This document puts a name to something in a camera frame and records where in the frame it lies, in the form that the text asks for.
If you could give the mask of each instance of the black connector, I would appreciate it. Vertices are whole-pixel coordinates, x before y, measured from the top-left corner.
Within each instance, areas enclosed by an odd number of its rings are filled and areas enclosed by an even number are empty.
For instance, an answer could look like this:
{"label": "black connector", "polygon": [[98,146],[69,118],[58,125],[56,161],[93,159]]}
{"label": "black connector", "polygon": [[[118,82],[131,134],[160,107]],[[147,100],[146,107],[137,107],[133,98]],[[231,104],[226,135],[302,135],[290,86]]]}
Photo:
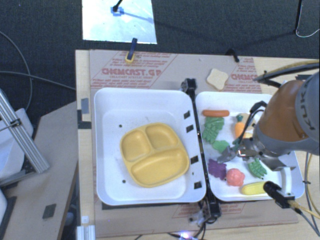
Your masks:
{"label": "black connector", "polygon": [[272,181],[267,181],[263,185],[263,190],[275,200],[275,203],[281,208],[290,208],[288,200],[295,200],[295,196],[284,196],[281,187]]}

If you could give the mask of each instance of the yellow divided plate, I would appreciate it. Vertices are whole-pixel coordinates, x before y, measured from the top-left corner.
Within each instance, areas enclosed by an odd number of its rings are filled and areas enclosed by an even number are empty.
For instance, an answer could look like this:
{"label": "yellow divided plate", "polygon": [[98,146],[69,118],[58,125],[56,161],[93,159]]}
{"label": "yellow divided plate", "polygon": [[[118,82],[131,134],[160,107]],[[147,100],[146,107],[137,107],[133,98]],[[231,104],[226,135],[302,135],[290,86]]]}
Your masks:
{"label": "yellow divided plate", "polygon": [[127,132],[120,141],[120,150],[133,180],[146,188],[173,181],[190,165],[181,140],[164,123],[146,124]]}

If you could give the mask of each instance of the dark gray floor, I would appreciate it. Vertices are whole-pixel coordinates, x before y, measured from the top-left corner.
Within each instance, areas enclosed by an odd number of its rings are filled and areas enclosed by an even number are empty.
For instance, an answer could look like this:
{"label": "dark gray floor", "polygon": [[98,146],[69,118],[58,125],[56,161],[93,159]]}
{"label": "dark gray floor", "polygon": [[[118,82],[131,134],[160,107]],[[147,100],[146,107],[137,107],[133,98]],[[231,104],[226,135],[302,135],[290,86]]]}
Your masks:
{"label": "dark gray floor", "polygon": [[[151,0],[157,45],[137,50],[166,53],[319,58],[319,33],[299,38],[299,0]],[[320,0],[303,0],[300,34],[319,28]],[[33,75],[75,86],[75,50],[126,50],[128,44],[82,40],[82,0],[0,0],[0,31],[21,49]],[[26,73],[19,53],[0,36],[0,71]],[[40,116],[76,99],[75,92],[37,80],[28,115]],[[0,74],[14,108],[25,107],[29,81]]]}

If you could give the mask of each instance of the pink toy fruit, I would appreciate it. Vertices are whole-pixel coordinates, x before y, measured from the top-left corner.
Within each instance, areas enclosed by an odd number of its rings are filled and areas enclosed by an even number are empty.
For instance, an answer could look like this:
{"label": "pink toy fruit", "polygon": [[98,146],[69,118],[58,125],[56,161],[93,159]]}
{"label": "pink toy fruit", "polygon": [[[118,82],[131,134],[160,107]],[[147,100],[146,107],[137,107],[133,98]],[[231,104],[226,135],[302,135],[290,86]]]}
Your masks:
{"label": "pink toy fruit", "polygon": [[237,168],[232,168],[226,173],[226,182],[230,186],[240,187],[244,184],[245,174]]}

